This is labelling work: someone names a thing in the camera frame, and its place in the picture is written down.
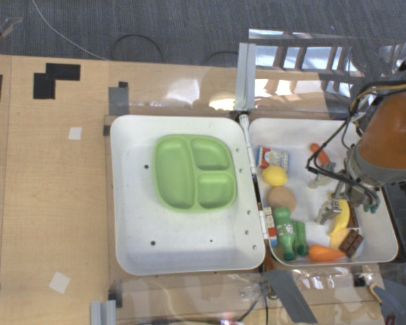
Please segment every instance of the toy carrot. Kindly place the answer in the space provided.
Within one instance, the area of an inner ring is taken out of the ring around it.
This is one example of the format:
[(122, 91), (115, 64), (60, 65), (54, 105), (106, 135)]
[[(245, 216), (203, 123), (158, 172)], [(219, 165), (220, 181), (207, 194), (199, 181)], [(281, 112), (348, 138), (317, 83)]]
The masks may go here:
[(309, 258), (314, 261), (331, 261), (345, 256), (346, 255), (343, 252), (326, 246), (318, 246), (315, 244), (309, 247)]

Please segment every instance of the green divided plate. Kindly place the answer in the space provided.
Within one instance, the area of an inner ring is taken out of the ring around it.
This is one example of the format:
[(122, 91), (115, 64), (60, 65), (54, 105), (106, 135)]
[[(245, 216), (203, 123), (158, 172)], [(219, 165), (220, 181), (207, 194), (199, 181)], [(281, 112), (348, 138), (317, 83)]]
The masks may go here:
[(204, 135), (168, 135), (154, 150), (155, 189), (177, 211), (228, 207), (236, 199), (236, 176), (229, 148)]

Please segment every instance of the chocolate bar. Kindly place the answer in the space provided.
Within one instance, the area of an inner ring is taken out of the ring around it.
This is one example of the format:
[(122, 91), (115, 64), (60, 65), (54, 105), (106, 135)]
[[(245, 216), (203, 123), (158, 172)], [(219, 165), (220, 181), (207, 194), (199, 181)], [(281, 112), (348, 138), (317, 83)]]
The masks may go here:
[(347, 223), (347, 228), (358, 229), (358, 217), (357, 212), (355, 211), (355, 207), (349, 203), (349, 222)]
[(348, 258), (351, 258), (363, 240), (364, 237), (362, 237), (357, 230), (351, 230), (338, 249), (345, 253)]

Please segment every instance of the wooden table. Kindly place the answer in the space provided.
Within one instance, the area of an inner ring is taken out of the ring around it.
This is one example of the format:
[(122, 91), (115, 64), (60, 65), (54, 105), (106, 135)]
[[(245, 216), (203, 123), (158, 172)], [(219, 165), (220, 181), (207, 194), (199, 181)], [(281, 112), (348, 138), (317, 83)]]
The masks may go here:
[[(34, 100), (34, 73), (45, 73), (48, 62), (80, 64), (81, 79), (56, 81), (55, 100)], [(128, 82), (135, 114), (170, 106), (161, 112), (226, 115), (208, 105), (233, 97), (235, 69), (0, 56), (0, 74), (0, 325), (88, 324), (90, 302), (105, 301), (110, 286), (103, 136), (108, 88)], [(324, 108), (325, 102), (315, 94), (310, 103)], [(310, 115), (326, 115), (316, 111)], [(282, 110), (277, 116), (300, 114)], [(82, 128), (80, 139), (69, 139), (73, 127)], [(70, 278), (64, 293), (49, 287), (56, 272)], [(311, 306), (322, 324), (340, 316), (352, 324), (382, 323), (365, 289), (347, 299), (336, 289), (330, 293), (335, 302)], [(176, 295), (171, 302), (175, 298), (183, 301)], [(289, 324), (277, 302), (270, 304), (272, 321)], [(247, 324), (264, 324), (262, 317), (257, 310)]]

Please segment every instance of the yellow lemon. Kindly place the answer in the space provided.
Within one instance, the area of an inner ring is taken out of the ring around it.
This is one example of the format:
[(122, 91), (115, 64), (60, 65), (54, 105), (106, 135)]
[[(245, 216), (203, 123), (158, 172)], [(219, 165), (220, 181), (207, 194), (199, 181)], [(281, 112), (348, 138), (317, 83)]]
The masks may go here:
[(271, 165), (263, 170), (263, 180), (270, 186), (279, 187), (287, 182), (287, 175), (280, 166)]

